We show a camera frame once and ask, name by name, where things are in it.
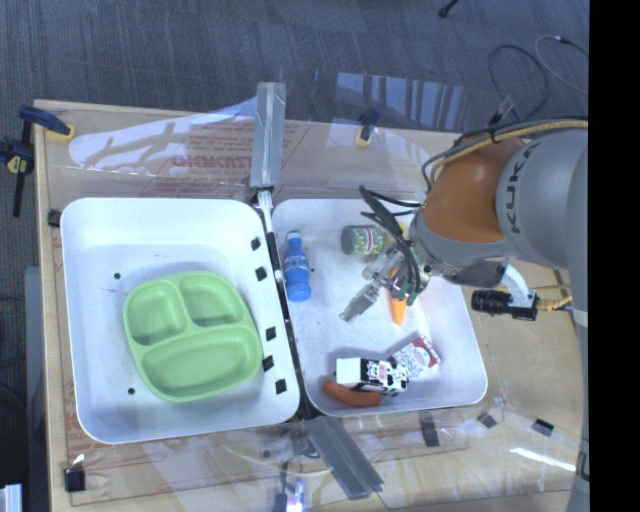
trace gray floor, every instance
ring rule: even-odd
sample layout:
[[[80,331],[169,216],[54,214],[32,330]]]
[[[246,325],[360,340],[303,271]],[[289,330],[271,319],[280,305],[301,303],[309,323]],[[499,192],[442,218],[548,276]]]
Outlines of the gray floor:
[[[287,117],[462,132],[588,115],[588,0],[4,0],[0,133],[36,98],[206,112],[287,85]],[[560,36],[560,41],[550,36]],[[24,481],[24,274],[38,264],[33,176],[20,216],[0,165],[0,486]]]

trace green plate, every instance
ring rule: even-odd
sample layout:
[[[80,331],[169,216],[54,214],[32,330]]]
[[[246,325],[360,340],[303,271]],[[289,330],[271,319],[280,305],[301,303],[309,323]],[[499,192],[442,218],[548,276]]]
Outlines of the green plate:
[[[157,396],[187,402],[246,382],[262,344],[236,287],[213,272],[147,281],[127,296],[124,327],[140,374]]]

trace brown sausage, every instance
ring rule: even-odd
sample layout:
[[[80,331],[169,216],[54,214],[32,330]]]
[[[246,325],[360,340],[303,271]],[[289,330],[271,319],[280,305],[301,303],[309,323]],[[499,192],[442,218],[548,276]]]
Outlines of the brown sausage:
[[[380,405],[382,395],[375,391],[353,391],[345,388],[333,380],[327,380],[322,385],[324,391],[331,398],[351,407],[375,407]]]

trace black hole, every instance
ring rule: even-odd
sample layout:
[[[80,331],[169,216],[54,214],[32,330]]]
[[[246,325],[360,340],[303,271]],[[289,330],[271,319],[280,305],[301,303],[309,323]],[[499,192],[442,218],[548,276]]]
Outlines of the black hole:
[[[265,372],[273,368],[273,356],[266,357],[262,360],[262,368]]]
[[[258,278],[258,281],[262,281],[265,277],[267,277],[267,271],[264,269],[264,267],[256,269],[256,277]]]
[[[284,393],[287,390],[287,381],[280,379],[276,381],[276,395]]]

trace water bottle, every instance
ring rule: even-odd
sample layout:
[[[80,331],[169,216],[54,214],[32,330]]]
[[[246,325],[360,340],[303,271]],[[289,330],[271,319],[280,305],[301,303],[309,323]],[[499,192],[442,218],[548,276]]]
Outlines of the water bottle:
[[[298,231],[287,234],[289,250],[284,257],[284,280],[287,297],[292,302],[304,302],[311,297],[309,286],[309,259],[302,250],[302,237]]]

